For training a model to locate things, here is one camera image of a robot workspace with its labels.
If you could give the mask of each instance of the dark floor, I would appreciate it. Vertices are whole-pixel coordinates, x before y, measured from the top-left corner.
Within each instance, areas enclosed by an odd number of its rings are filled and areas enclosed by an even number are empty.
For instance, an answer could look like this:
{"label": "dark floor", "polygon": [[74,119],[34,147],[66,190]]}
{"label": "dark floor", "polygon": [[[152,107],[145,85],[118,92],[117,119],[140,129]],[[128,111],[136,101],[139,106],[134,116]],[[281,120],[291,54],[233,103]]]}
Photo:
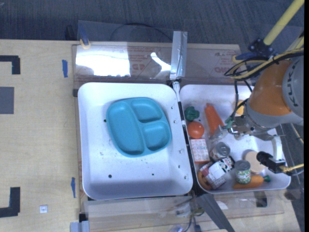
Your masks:
{"label": "dark floor", "polygon": [[[78,21],[140,23],[188,31],[189,43],[239,44],[242,51],[265,37],[293,0],[0,0],[0,39],[66,40]],[[282,52],[304,28],[304,7],[273,42]],[[303,127],[297,127],[303,138]],[[290,125],[284,126],[289,164],[303,163],[303,145]],[[295,176],[287,197],[304,226],[304,174]]]}

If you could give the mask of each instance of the beige table surface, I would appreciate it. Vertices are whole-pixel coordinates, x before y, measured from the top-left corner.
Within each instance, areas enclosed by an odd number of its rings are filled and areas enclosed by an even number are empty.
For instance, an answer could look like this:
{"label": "beige table surface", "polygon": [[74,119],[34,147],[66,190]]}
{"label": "beige table surface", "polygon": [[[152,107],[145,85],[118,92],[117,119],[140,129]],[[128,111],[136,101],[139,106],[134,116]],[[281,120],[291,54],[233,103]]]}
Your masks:
{"label": "beige table surface", "polygon": [[[65,232],[70,231],[71,222],[78,221],[73,44],[76,42],[0,40],[0,55],[21,59],[20,75],[12,75],[11,63],[0,62],[0,87],[14,87],[14,114],[0,115],[0,208],[9,206],[10,187],[21,188],[20,213],[0,218],[0,232]],[[62,72],[63,59],[68,62],[67,78]],[[40,205],[48,205],[48,212],[40,213]],[[282,200],[282,207],[281,214],[229,221],[240,232],[300,231],[291,203]],[[200,225],[203,231],[217,229],[212,221]],[[127,231],[167,232],[169,228]]]}

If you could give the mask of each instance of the gray square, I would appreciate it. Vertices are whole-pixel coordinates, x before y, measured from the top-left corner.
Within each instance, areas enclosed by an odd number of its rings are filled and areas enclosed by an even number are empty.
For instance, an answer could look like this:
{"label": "gray square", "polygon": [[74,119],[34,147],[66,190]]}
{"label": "gray square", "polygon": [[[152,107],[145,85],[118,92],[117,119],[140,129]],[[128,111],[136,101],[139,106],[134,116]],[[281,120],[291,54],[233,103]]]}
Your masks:
{"label": "gray square", "polygon": [[0,114],[14,114],[14,87],[0,87]]}

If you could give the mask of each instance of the red and white box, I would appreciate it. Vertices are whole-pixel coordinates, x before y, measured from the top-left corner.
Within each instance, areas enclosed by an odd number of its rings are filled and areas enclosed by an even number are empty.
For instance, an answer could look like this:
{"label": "red and white box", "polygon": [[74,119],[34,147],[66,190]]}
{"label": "red and white box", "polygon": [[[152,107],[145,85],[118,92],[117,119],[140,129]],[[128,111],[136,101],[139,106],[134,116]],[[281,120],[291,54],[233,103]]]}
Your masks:
{"label": "red and white box", "polygon": [[210,162],[206,140],[190,139],[191,150],[194,158],[194,163],[208,163]]}

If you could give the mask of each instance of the blue plate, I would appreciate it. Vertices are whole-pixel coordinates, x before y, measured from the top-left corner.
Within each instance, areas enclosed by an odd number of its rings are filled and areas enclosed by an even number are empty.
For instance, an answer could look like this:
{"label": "blue plate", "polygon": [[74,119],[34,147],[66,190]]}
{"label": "blue plate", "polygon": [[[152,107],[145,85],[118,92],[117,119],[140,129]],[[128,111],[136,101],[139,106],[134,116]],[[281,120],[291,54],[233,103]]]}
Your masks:
{"label": "blue plate", "polygon": [[140,157],[164,149],[172,135],[168,120],[150,98],[120,100],[107,109],[106,123],[116,149],[127,157]]}

